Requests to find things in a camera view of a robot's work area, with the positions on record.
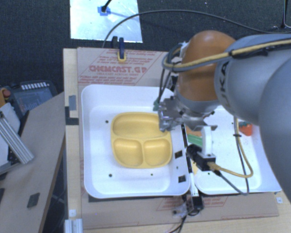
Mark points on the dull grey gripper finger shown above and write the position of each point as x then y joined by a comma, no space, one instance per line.
174,124
164,124

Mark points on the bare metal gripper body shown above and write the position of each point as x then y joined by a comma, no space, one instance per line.
177,110

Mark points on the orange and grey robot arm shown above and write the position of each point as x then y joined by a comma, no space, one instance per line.
257,86

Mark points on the green packet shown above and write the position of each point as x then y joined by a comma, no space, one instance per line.
195,139

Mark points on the yellow divided plate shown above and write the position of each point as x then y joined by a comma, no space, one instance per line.
140,142

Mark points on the thin black and white rod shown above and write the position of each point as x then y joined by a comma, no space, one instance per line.
189,169

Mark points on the brown cardboard board, red print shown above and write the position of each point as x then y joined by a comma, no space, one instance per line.
145,69

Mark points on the white plastic tray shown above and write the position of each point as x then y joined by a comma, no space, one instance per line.
99,154
223,178

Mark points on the orange carrot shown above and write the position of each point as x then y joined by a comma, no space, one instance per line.
247,129

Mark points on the black cylinder on white bracket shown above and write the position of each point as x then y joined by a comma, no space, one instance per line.
206,142

